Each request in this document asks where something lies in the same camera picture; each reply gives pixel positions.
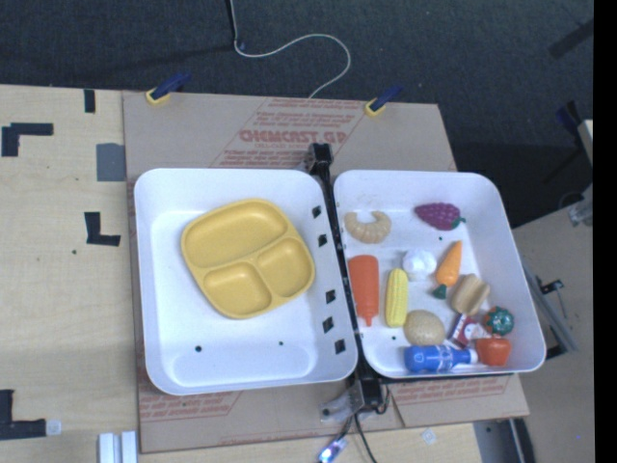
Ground thin black rod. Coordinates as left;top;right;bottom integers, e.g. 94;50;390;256
319;161;368;385

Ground tan croissant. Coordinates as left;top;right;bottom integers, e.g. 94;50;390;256
343;210;392;245

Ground yellow divided plate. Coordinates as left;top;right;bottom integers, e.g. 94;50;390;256
180;198;316;320

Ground orange sauce bottle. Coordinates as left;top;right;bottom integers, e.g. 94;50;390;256
347;254;382;328

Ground white garlic bulb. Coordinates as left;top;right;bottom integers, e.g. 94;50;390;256
401;248;438;283

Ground yellow corn cob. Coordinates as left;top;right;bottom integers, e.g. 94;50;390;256
384;267;410;328

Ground purple grapes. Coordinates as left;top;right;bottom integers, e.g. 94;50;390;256
414;202;467;232

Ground brown cardboard board red print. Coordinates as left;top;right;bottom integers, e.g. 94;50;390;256
121;90;530;454

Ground orange carrot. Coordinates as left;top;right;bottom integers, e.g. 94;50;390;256
431;239;464;300

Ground white plastic tray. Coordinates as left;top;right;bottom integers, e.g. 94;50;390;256
333;169;548;380
133;167;360;396

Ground tan potato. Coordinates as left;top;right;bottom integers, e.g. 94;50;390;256
402;309;446;347

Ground tan hot dog bun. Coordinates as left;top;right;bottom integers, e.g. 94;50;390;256
450;273;492;316

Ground blue and white bottle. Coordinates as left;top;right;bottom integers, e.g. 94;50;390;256
403;343;480;375

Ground red and white carton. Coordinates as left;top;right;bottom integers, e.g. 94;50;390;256
447;313;493;350

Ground green and orange round toy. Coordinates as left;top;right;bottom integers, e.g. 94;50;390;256
483;305;516;337

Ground black block with thin wires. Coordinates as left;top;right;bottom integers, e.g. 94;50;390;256
304;142;335;177
347;372;387;413

